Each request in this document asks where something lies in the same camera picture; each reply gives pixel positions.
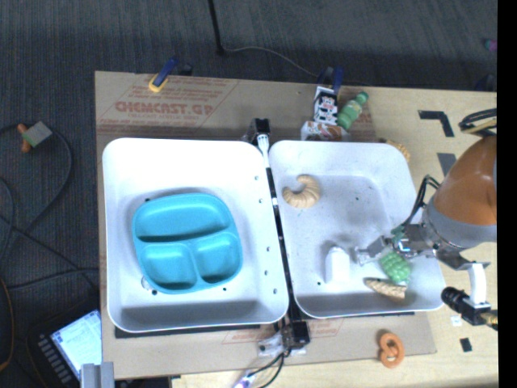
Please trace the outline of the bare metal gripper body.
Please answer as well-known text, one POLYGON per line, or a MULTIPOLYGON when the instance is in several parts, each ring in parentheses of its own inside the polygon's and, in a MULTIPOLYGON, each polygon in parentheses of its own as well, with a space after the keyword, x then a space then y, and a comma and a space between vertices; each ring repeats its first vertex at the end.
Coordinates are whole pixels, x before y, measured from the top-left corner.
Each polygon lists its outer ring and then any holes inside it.
POLYGON ((391 231, 388 244, 407 259, 417 256, 435 257, 440 249, 440 243, 429 238, 421 224, 400 224, 391 231))

